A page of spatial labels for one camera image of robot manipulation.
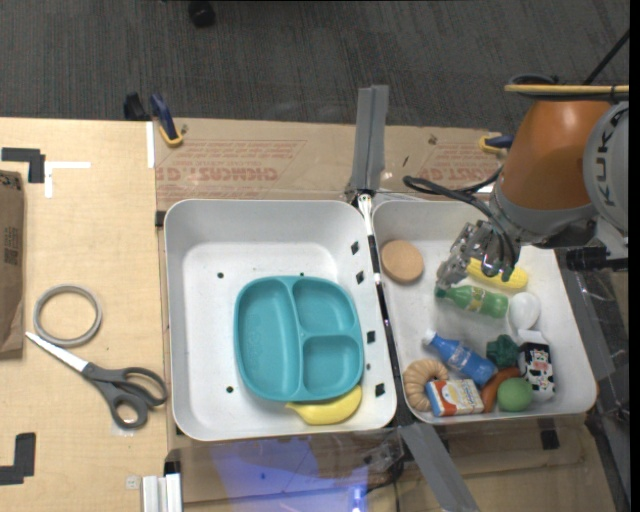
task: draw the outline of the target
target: blue water bottle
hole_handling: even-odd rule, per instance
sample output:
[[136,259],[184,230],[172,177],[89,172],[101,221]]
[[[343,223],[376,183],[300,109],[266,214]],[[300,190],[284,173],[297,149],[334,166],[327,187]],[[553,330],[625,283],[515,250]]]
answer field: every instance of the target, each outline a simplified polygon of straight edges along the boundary
[[432,329],[427,329],[422,342],[425,346],[435,347],[447,366],[464,373],[480,388],[498,371],[495,364],[478,355],[462,342],[442,338]]

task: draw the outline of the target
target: scissors blade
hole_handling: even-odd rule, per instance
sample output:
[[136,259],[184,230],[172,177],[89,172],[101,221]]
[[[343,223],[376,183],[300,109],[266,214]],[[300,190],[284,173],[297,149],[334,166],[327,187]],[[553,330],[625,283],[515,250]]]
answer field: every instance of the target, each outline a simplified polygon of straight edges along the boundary
[[66,363],[67,365],[71,366],[71,368],[73,368],[74,370],[77,370],[80,373],[82,373],[82,370],[84,370],[84,367],[89,364],[89,361],[85,361],[84,359],[76,356],[75,354],[72,354],[71,352],[63,348],[58,347],[57,345],[54,345],[53,343],[49,343],[48,341],[43,340],[37,334],[33,334],[32,332],[26,332],[25,335],[27,336],[27,338],[33,341],[36,345],[39,345],[41,348],[49,352],[49,354],[57,357],[63,363]]

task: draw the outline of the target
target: green ball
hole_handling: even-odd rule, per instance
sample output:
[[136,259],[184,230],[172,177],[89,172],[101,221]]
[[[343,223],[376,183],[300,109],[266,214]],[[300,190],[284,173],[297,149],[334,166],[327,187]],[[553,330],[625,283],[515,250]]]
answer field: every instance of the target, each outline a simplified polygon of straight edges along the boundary
[[498,406],[502,411],[524,411],[533,400],[531,384],[521,377],[505,380],[498,387]]

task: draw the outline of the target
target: scissors handle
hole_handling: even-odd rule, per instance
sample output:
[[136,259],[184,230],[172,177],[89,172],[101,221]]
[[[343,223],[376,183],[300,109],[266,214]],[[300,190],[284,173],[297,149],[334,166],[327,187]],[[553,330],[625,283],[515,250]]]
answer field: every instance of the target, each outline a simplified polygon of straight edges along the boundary
[[[158,374],[146,368],[132,366],[119,370],[107,370],[88,363],[82,370],[82,375],[100,390],[107,400],[113,419],[123,428],[142,426],[147,420],[147,409],[167,401],[168,392],[164,381]],[[130,377],[136,376],[151,379],[159,393],[152,394],[145,386],[131,382]],[[120,405],[133,408],[137,419],[131,422],[125,421],[118,413]]]

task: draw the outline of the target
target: round wooden lid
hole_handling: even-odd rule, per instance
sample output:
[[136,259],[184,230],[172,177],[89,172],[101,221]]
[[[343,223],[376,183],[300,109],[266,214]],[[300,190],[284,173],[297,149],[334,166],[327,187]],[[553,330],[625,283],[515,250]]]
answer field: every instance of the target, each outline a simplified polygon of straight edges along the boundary
[[380,251],[385,274],[399,283],[408,284],[422,275],[424,261],[420,251],[404,240],[387,242]]

